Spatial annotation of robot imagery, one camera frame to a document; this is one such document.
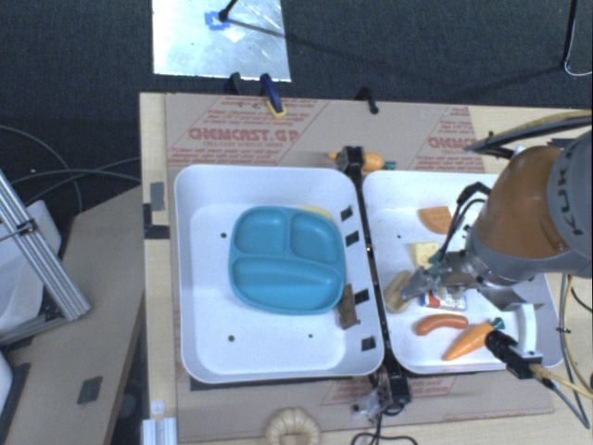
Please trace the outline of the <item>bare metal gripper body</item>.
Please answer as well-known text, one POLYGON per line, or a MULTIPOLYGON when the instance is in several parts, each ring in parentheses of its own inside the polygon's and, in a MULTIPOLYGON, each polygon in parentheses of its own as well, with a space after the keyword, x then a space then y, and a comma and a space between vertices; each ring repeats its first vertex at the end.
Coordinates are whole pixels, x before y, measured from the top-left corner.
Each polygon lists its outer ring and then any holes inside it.
POLYGON ((470 251, 437 252, 430 258, 430 274, 438 278, 440 286, 462 286, 467 289, 497 286, 493 271, 470 251))

